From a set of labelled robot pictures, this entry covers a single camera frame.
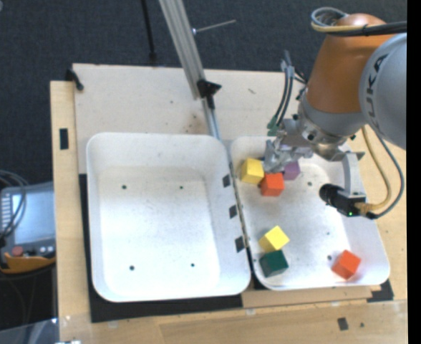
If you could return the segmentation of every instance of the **toy block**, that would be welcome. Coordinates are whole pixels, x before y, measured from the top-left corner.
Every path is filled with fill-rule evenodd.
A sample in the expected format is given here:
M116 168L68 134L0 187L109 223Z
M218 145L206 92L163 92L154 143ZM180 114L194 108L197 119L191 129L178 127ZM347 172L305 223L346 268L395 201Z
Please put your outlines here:
M284 190L284 177L282 173L265 173L260 183L261 195L279 196Z
M291 162L284 167L284 180L293 181L300 173L298 161Z
M332 270L344 279L349 279L355 274L361 259L348 250L344 250L332 266Z
M259 159L247 158L241 168L241 181L258 184L265 176L263 163Z
M275 226L258 241L265 252L278 251L289 242L290 238L287 237L280 226Z
M260 266L265 277L273 277L274 275L285 272L289 267L289 263L282 250L279 250L263 255L260 258Z

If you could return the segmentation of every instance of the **black floor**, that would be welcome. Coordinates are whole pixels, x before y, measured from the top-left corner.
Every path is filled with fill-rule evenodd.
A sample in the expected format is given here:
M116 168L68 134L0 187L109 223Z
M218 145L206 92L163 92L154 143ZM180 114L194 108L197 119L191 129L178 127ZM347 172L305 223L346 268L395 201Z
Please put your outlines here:
M75 62L151 65L141 0L2 0L0 12L0 168L30 183L52 179L49 82ZM183 0L205 68L279 71L285 49L307 76L323 40L310 13L333 6L386 22L407 19L407 0ZM179 67L158 0L146 0L157 61ZM51 272L0 282L0 330L55 315Z

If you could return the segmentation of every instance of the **white tray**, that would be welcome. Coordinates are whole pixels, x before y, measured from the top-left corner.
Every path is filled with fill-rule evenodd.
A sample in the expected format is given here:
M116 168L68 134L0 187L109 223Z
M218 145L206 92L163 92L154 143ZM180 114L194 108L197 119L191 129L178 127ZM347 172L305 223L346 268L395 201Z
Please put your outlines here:
M240 181L242 163L249 157L263 157L268 139L243 137L231 145L242 218L259 281L271 290L383 283L389 277L389 262L375 222L360 216L342 216L319 197L325 183L344 185L341 162L328 162L316 155L301 159L301 173L294 181L285 181L285 190L277 197L262 196L256 185ZM266 278L258 262L264 254L258 240L276 225L290 238L282 249L289 268ZM344 249L362 259L349 280L331 271Z
M236 295L251 271L222 143L99 133L87 145L92 281L112 302ZM228 185L223 182L230 179Z

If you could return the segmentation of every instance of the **green cube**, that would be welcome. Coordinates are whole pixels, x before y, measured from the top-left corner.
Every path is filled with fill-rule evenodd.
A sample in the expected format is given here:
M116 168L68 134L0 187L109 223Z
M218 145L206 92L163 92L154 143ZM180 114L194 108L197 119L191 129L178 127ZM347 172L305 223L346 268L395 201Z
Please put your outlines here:
M260 265L265 277L273 277L287 270L289 264L282 250L268 252L260 258Z

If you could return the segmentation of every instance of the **yellow cube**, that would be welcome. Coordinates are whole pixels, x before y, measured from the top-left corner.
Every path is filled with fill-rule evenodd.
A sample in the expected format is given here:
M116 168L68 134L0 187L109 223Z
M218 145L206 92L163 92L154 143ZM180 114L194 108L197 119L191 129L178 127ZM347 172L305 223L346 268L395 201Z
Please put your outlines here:
M265 176L263 163L259 159L247 158L241 168L241 181L247 183L259 183Z
M275 226L271 231L261 237L258 243L266 252L273 252L280 250L289 241L290 238L287 237L281 227Z

